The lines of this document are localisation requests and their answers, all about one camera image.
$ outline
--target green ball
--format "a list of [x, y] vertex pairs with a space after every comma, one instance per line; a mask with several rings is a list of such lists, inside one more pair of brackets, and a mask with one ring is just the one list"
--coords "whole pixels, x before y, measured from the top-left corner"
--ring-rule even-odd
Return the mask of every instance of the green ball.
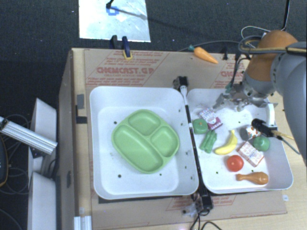
[[267, 137], [258, 136], [254, 139], [253, 146], [258, 151], [267, 151], [270, 147], [270, 140]]
[[193, 129], [195, 134], [204, 134], [208, 131], [208, 124], [202, 118], [195, 119], [193, 121]]

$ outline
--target yellow banana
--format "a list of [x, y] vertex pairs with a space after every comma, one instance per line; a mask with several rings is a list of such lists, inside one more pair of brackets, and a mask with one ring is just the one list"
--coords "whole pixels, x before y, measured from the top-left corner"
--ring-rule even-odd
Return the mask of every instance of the yellow banana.
[[235, 131], [231, 130], [231, 135], [227, 143], [224, 146], [215, 149], [214, 152], [218, 155], [226, 155], [236, 148], [237, 142], [238, 139], [235, 136]]

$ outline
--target black floor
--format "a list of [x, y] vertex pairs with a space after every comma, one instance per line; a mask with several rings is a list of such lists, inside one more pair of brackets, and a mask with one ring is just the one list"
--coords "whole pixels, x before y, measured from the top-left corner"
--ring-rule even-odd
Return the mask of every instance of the black floor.
[[[130, 43], [130, 47], [177, 51], [189, 44], [240, 40], [240, 31], [247, 25], [281, 29], [285, 3], [286, 0], [146, 0], [152, 42]], [[287, 31], [299, 41], [306, 41], [306, 14], [307, 0], [291, 0]], [[245, 31], [245, 35], [255, 33], [260, 32]], [[229, 52], [234, 53], [235, 45], [229, 46]], [[56, 108], [71, 47], [108, 48], [107, 41], [79, 38], [78, 0], [0, 0], [0, 116], [21, 114], [31, 119], [36, 97]], [[206, 49], [220, 52], [223, 47], [224, 44], [215, 44]], [[25, 146], [16, 150], [11, 164], [27, 170]], [[10, 179], [16, 189], [24, 183], [23, 177]], [[0, 209], [26, 229], [27, 195], [0, 192]], [[18, 227], [0, 211], [0, 230], [15, 229]]]

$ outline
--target toy tomato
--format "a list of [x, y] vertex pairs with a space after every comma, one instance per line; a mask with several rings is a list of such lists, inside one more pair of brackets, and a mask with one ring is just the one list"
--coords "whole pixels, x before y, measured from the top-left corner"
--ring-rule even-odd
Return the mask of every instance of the toy tomato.
[[237, 172], [243, 168], [244, 161], [238, 155], [233, 155], [227, 159], [227, 167], [230, 171]]

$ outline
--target green plate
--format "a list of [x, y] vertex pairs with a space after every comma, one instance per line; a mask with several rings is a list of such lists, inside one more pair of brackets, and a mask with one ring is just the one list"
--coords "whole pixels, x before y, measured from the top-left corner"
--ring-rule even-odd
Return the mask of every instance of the green plate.
[[143, 173], [154, 173], [176, 154], [179, 137], [154, 112], [138, 110], [113, 130], [112, 144], [134, 168]]

